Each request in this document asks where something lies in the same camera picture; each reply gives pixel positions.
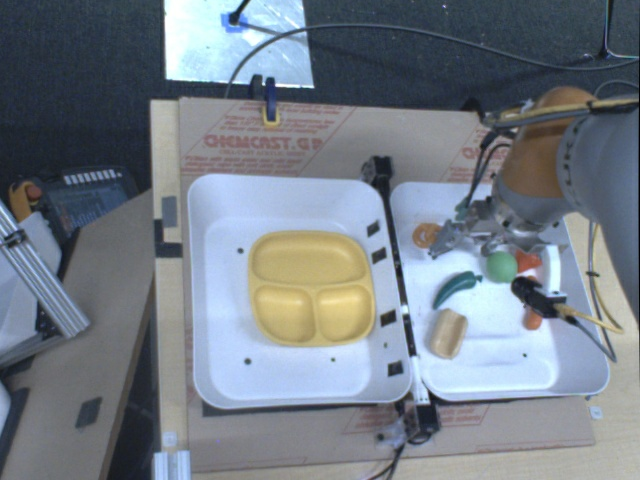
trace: table surface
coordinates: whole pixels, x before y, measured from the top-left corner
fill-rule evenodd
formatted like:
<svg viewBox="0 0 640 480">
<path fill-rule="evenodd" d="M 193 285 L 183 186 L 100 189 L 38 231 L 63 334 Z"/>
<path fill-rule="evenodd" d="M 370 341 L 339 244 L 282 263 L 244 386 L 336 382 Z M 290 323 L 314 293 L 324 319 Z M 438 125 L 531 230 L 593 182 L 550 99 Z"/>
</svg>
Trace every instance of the table surface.
<svg viewBox="0 0 640 480">
<path fill-rule="evenodd" d="M 154 158 L 154 218 L 161 214 L 163 194 L 179 195 L 177 104 L 154 102 L 152 136 Z M 581 271 L 587 270 L 587 221 L 572 214 L 567 217 L 572 242 Z M 181 241 L 180 226 L 165 229 L 166 242 Z M 625 328 L 623 335 L 612 335 L 617 364 L 611 365 L 608 387 L 591 398 L 588 405 L 602 412 L 594 419 L 593 447 L 533 450 L 508 453 L 486 453 L 448 457 L 411 458 L 400 460 L 394 479 L 530 479 L 530 478 L 633 478 L 640 472 L 640 400 L 638 324 L 626 302 L 613 273 L 613 267 L 601 239 L 596 243 L 596 268 L 603 273 L 599 288 L 618 322 Z M 175 382 L 184 375 L 184 334 L 180 328 L 183 315 L 172 308 L 181 307 L 183 288 L 179 260 L 162 258 L 156 262 L 158 297 L 158 369 L 160 379 L 161 430 L 171 428 L 177 433 L 175 446 L 164 451 L 187 449 L 186 395 L 184 385 Z M 303 467 L 284 467 L 243 471 L 194 474 L 194 480 L 251 479 L 366 479 L 382 470 L 388 462 L 354 462 Z"/>
</svg>

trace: metal plate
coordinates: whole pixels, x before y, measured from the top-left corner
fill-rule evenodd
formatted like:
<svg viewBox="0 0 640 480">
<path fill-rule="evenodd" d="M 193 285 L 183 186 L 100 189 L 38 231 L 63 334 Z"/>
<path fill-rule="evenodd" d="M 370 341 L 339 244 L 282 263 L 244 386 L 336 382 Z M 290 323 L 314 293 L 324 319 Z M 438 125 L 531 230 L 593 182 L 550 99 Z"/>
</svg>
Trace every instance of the metal plate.
<svg viewBox="0 0 640 480">
<path fill-rule="evenodd" d="M 242 58 L 272 37 L 244 27 L 225 28 L 222 17 L 241 1 L 165 0 L 168 80 L 226 83 Z M 251 0 L 241 21 L 276 33 L 304 27 L 302 0 Z M 280 87 L 313 88 L 307 35 L 269 46 L 247 63 L 235 83 L 247 84 L 254 74 L 273 76 Z"/>
</svg>

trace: white tray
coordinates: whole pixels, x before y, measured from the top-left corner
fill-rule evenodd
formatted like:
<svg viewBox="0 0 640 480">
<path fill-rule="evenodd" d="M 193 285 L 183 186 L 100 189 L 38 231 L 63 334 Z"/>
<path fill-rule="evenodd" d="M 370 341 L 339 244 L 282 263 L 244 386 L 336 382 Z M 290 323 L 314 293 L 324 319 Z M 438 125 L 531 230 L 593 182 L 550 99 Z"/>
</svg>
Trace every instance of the white tray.
<svg viewBox="0 0 640 480">
<path fill-rule="evenodd" d="M 460 184 L 405 183 L 391 197 L 425 384 L 437 396 L 452 401 L 602 391 L 609 380 L 609 366 L 602 352 L 582 332 L 559 319 L 545 320 L 537 331 L 526 330 L 522 303 L 511 294 L 509 284 L 493 283 L 486 275 L 475 288 L 458 292 L 442 306 L 465 315 L 469 321 L 460 353 L 453 359 L 442 359 L 429 350 L 430 333 L 438 317 L 438 311 L 432 309 L 438 289 L 458 272 L 485 272 L 479 246 L 468 243 L 433 260 L 414 245 L 412 233 L 422 222 L 442 225 L 451 218 L 468 189 Z M 476 197 L 486 195 L 488 187 L 479 187 Z M 564 223 L 546 231 L 542 238 L 554 244 L 570 244 Z M 560 254 L 560 269 L 560 289 L 568 295 L 568 303 L 590 312 L 572 248 Z M 596 333 L 593 324 L 584 324 Z"/>
<path fill-rule="evenodd" d="M 232 409 L 382 403 L 402 398 L 411 370 L 382 200 L 365 183 L 212 174 L 188 194 L 194 381 L 200 396 Z M 377 222 L 379 231 L 368 236 Z M 275 231 L 343 233 L 369 257 L 376 322 L 349 345 L 279 345 L 258 329 L 248 290 L 253 243 Z M 371 261 L 386 249 L 387 258 Z M 395 310 L 396 321 L 380 316 Z M 402 372 L 389 375 L 393 365 Z"/>
</svg>

